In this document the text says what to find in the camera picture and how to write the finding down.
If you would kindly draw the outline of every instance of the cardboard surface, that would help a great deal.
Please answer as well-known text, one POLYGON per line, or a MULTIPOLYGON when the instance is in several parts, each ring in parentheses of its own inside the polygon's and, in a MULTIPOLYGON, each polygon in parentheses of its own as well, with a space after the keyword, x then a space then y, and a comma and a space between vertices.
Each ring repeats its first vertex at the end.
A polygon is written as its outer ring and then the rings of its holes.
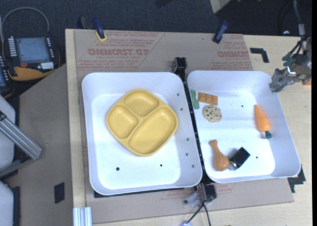
MULTIPOLYGON (((193 70, 252 70, 243 36, 224 34, 220 44, 216 44, 212 41, 213 34, 127 31, 106 31, 106 34, 108 40, 100 43, 93 30, 75 30, 85 191, 87 206, 93 210, 93 223, 191 213, 196 208, 184 206, 182 198, 192 194, 193 188, 95 198, 89 181, 81 82, 87 74, 97 71, 169 71, 175 57, 186 57, 187 74, 193 70)), ((293 201, 286 178, 215 184, 215 187, 218 197, 208 205, 209 210, 293 201)))
POLYGON ((21 226, 72 224, 66 72, 63 65, 20 96, 19 128, 43 149, 6 180, 11 188, 20 186, 21 226), (54 189, 61 183, 64 199, 56 203, 54 189))

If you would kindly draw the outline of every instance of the toy carrot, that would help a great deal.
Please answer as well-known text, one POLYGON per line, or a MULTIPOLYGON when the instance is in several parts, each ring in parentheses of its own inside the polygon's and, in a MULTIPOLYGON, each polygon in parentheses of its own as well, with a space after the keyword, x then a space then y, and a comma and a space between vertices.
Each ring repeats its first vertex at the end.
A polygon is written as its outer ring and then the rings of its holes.
POLYGON ((261 132, 265 132, 266 139, 272 138, 272 134, 268 131, 269 130, 269 122, 263 113, 262 109, 259 105, 254 105, 254 109, 256 112, 256 120, 258 124, 258 128, 261 132))

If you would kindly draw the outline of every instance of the black cable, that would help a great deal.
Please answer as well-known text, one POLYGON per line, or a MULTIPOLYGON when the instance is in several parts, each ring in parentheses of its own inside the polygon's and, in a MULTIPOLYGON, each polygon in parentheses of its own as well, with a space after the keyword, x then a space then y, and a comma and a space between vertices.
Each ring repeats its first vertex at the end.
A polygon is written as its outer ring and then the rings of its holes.
POLYGON ((185 223, 185 225, 187 224, 187 223, 189 223, 195 216, 196 216, 196 214, 198 214, 198 212, 200 211, 200 209, 202 209, 202 205, 199 207, 199 209, 197 209, 197 211, 192 215, 192 217, 185 223))
POLYGON ((313 6, 312 5, 310 5, 309 3, 307 3, 305 0, 298 0, 298 2, 302 2, 302 3, 304 3, 305 5, 307 5, 308 7, 310 7, 311 9, 313 8, 313 6))
POLYGON ((297 23, 302 24, 303 22, 302 22, 301 16, 300 16, 298 8, 297 8, 297 0, 293 0, 293 9, 294 9, 294 12, 296 15, 297 23))
POLYGON ((12 13, 17 12, 17 11, 20 11, 20 10, 26 10, 26 9, 28 9, 28 10, 33 10, 33 11, 36 11, 36 12, 40 13, 40 14, 44 17, 44 19, 45 19, 45 21, 46 21, 46 24, 47 24, 47 32, 50 31, 50 22, 49 22, 48 18, 46 17, 46 15, 45 15, 44 13, 42 13, 41 11, 39 11, 39 10, 36 9, 36 8, 29 7, 29 6, 19 7, 19 8, 16 8, 16 9, 14 9, 14 10, 11 10, 8 14, 5 15, 5 17, 3 18, 2 21, 0 20, 0 21, 1 21, 1 23, 0 23, 0 35, 1 35, 1 40, 2 40, 2 42, 4 41, 3 27, 4 27, 4 22, 5 22, 5 20, 6 20, 12 13))
POLYGON ((205 208, 206 214, 207 214, 207 219, 208 219, 208 224, 209 226, 211 226, 211 222, 210 222, 210 218, 209 218, 209 214, 208 214, 208 210, 207 207, 205 205, 205 201, 202 202, 201 206, 199 207, 199 209, 197 209, 197 211, 192 215, 192 217, 186 222, 184 223, 184 225, 186 225, 187 223, 189 223, 195 216, 196 214, 198 214, 198 212, 200 211, 200 209, 202 209, 202 207, 205 208))
POLYGON ((303 45, 303 41, 304 41, 304 38, 301 37, 301 40, 299 41, 299 46, 298 46, 296 55, 299 54, 299 52, 300 52, 300 50, 301 50, 301 48, 302 48, 302 45, 303 45))
POLYGON ((282 23, 283 23, 283 20, 284 20, 285 16, 289 13, 289 11, 291 9, 292 9, 292 3, 291 2, 285 3, 282 6, 282 8, 280 9, 280 11, 278 13, 278 16, 277 16, 277 33, 278 33, 278 35, 283 35, 283 33, 281 31, 282 30, 282 23))
POLYGON ((206 205, 205 205, 205 203, 204 203, 204 202, 203 202, 203 206, 204 206, 205 211, 206 211, 206 214, 207 214, 208 224, 209 224, 209 226, 211 226, 211 222, 210 222, 210 218, 209 218, 208 210, 207 210, 207 207, 206 207, 206 205))

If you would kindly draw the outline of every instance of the yellow plate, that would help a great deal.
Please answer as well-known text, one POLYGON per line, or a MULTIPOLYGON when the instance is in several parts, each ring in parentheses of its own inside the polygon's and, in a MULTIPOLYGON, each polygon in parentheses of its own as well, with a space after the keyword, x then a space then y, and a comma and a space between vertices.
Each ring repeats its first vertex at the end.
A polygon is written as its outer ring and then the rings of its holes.
POLYGON ((178 127, 176 113, 150 91, 135 89, 108 111, 106 124, 113 136, 139 156, 158 151, 178 127))

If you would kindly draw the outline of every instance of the toy cookie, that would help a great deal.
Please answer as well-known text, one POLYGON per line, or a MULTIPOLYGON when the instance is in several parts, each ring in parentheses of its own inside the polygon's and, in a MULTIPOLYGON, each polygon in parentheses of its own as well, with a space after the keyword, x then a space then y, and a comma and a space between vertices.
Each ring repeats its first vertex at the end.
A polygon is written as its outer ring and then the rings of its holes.
POLYGON ((203 108, 203 116, 209 122, 219 122, 222 118, 220 109, 215 105, 207 105, 203 108))

